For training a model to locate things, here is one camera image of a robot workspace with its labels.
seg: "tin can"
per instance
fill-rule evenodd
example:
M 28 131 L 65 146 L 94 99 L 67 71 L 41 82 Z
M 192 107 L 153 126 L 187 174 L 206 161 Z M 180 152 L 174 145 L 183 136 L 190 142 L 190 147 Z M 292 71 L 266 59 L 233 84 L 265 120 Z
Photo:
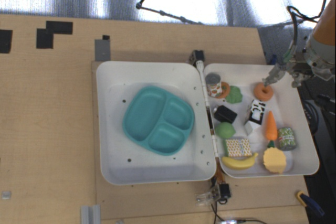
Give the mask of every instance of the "tin can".
M 278 140 L 282 151 L 291 151 L 296 148 L 294 132 L 290 127 L 284 127 L 278 130 Z
M 218 97 L 222 94 L 222 83 L 220 80 L 220 75 L 216 73 L 209 73 L 205 77 L 205 83 L 209 96 Z

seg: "white tray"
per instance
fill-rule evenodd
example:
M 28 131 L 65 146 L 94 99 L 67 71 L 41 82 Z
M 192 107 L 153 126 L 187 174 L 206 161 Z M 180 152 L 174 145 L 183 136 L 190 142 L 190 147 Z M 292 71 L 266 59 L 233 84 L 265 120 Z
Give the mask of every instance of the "white tray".
M 319 159 L 314 142 L 309 131 L 308 123 L 297 89 L 291 87 L 292 77 L 286 74 L 279 82 L 272 84 L 274 96 L 266 103 L 266 111 L 272 110 L 277 128 L 291 127 L 295 133 L 297 148 L 284 152 L 287 159 L 287 166 L 283 174 L 273 174 L 265 169 L 263 165 L 263 154 L 267 148 L 268 141 L 265 138 L 265 118 L 262 126 L 247 135 L 244 128 L 246 110 L 253 96 L 253 88 L 262 78 L 268 76 L 273 66 L 261 65 L 233 65 L 233 64 L 211 64 L 205 70 L 205 76 L 215 72 L 221 76 L 222 81 L 232 86 L 238 86 L 243 94 L 243 101 L 238 104 L 223 102 L 223 99 L 209 97 L 212 107 L 225 105 L 238 114 L 233 126 L 236 130 L 234 137 L 246 137 L 250 141 L 252 152 L 258 152 L 256 164 L 246 170 L 233 170 L 221 163 L 222 169 L 231 177 L 265 177 L 265 176 L 288 176 L 288 175 L 311 175 L 319 168 Z M 219 122 L 213 117 L 214 126 Z M 217 137 L 217 147 L 220 157 L 224 156 L 223 141 Z
M 194 110 L 195 123 L 182 149 L 162 156 L 126 137 L 122 120 L 137 92 L 155 85 Z M 198 71 L 186 63 L 105 62 L 97 69 L 100 157 L 104 178 L 113 184 L 208 180 L 216 171 Z

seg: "toy donut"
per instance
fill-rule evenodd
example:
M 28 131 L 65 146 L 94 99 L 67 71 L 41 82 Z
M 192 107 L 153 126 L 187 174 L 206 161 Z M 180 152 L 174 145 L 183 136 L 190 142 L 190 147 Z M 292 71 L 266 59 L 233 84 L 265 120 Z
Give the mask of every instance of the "toy donut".
M 222 94 L 216 97 L 218 99 L 226 98 L 230 93 L 230 85 L 228 83 L 222 82 L 221 87 L 222 87 Z
M 270 85 L 267 85 L 266 87 L 262 82 L 258 83 L 253 91 L 255 97 L 259 99 L 260 101 L 268 101 L 273 96 L 273 89 Z

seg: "toy banana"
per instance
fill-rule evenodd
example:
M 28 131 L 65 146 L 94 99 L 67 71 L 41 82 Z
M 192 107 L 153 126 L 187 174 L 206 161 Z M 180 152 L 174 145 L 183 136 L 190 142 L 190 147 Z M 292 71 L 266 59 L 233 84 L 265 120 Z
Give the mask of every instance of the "toy banana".
M 254 152 L 251 157 L 248 157 L 246 159 L 233 159 L 233 158 L 224 156 L 222 157 L 222 162 L 228 168 L 231 168 L 234 170 L 244 170 L 254 165 L 257 156 L 258 156 L 257 152 Z

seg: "wooden tabletop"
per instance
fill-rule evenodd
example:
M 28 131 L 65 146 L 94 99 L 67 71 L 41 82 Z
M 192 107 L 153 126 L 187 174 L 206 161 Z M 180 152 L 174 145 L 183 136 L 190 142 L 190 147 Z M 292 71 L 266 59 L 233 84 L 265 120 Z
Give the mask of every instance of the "wooden tabletop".
M 54 35 L 53 49 L 36 49 L 36 29 L 47 20 L 73 22 L 73 34 Z M 194 203 L 207 182 L 133 189 L 96 182 L 94 43 L 110 36 L 112 60 L 185 62 L 200 49 L 206 64 L 263 64 L 256 29 L 13 15 L 0 15 L 0 29 L 13 31 L 11 52 L 0 54 L 0 191 L 12 192 L 0 200 L 1 224 L 80 223 L 80 207 L 94 204 L 111 218 L 103 224 L 121 218 L 125 224 L 213 223 L 210 209 Z M 226 179 L 232 198 L 218 208 L 220 216 L 308 223 L 295 199 L 297 191 L 307 192 L 303 176 Z M 114 194 L 117 214 L 106 213 L 97 186 Z M 166 195 L 165 208 L 143 199 L 156 193 Z

